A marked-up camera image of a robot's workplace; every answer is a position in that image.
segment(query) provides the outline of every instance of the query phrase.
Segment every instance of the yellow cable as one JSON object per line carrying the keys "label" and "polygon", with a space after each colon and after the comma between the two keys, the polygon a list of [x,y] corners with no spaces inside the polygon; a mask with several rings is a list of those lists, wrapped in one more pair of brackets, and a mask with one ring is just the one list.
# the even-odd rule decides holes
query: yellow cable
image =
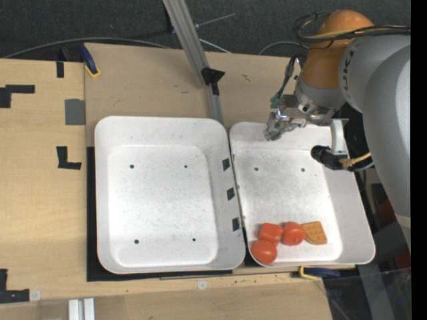
{"label": "yellow cable", "polygon": [[354,165],[355,163],[359,163],[371,156],[371,153],[367,153],[365,155],[362,155],[361,157],[357,157],[354,159],[340,159],[340,163],[342,164],[342,167],[347,168],[349,166]]}

